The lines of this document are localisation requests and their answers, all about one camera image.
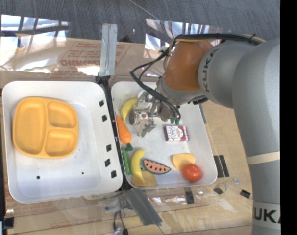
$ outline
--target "toy tomato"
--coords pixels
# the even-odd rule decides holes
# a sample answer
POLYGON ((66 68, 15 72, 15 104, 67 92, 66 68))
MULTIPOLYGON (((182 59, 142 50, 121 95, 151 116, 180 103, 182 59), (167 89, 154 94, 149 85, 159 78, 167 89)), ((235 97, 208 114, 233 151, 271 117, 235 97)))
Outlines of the toy tomato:
POLYGON ((186 180, 192 182, 199 180, 202 176, 201 169, 195 164, 185 165, 182 169, 182 173, 186 180))

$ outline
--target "toy carrot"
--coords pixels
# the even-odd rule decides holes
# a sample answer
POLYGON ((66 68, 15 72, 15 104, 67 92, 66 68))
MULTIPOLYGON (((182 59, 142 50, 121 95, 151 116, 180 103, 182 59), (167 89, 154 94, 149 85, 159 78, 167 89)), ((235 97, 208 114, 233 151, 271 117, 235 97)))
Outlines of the toy carrot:
POLYGON ((127 150, 132 150, 132 146, 130 144, 132 141, 132 136, 128 128, 118 115, 116 115, 116 122, 120 141, 127 144, 127 150))

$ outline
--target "toy banana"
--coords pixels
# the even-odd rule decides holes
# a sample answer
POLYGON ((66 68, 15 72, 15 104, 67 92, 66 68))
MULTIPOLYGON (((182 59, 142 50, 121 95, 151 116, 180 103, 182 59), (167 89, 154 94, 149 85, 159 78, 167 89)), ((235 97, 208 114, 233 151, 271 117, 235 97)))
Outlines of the toy banana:
POLYGON ((144 178, 141 171, 141 159, 144 157, 145 150, 139 149, 131 157, 131 172, 132 175, 139 178, 144 183, 144 178))
POLYGON ((121 117, 122 117, 124 123, 125 123, 125 119, 127 118, 129 112, 133 109, 133 105, 135 105, 137 103, 138 103, 137 98, 129 99, 126 103, 124 103, 124 105, 120 109, 120 114, 121 114, 121 117))

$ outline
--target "toy watermelon slice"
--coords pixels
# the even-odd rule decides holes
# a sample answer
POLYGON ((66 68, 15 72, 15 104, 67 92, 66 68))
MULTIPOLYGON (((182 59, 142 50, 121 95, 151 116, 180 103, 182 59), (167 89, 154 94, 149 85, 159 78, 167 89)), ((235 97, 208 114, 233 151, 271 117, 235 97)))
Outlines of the toy watermelon slice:
POLYGON ((170 167, 149 159, 143 159, 143 166, 146 170, 154 174, 165 174, 171 170, 170 167))

